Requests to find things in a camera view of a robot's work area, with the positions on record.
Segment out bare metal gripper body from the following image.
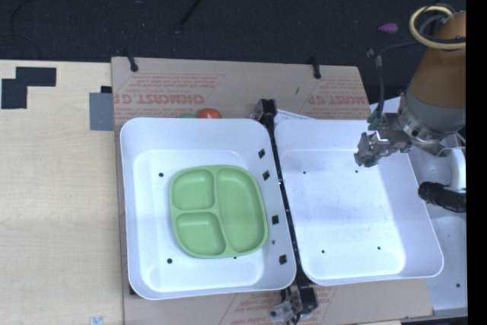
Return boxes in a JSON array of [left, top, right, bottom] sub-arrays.
[[374, 111, 435, 158]]

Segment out white plastic tray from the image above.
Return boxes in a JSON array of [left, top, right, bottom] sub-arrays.
[[273, 119, 445, 287], [119, 116, 298, 301]]

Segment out white paper sheet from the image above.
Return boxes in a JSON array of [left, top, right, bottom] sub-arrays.
[[275, 108, 317, 123]]

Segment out thin black rod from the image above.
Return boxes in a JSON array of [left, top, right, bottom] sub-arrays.
[[263, 113, 307, 292]]

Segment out purple grapes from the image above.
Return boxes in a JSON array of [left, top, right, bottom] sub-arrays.
[[377, 22, 400, 37]]

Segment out brown cardboard board red print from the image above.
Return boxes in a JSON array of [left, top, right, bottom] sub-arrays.
[[110, 56, 435, 325]]

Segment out green divided plate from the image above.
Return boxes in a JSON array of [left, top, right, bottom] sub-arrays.
[[168, 164, 269, 260]]

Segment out red tomato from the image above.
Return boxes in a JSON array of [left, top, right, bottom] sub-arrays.
[[196, 107, 223, 120]]

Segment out black cylinder on white bracket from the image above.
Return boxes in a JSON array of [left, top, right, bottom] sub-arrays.
[[417, 146, 467, 215]]

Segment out black block with thin wires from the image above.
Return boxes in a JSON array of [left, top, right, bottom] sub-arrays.
[[255, 98, 278, 123], [295, 285, 319, 317]]

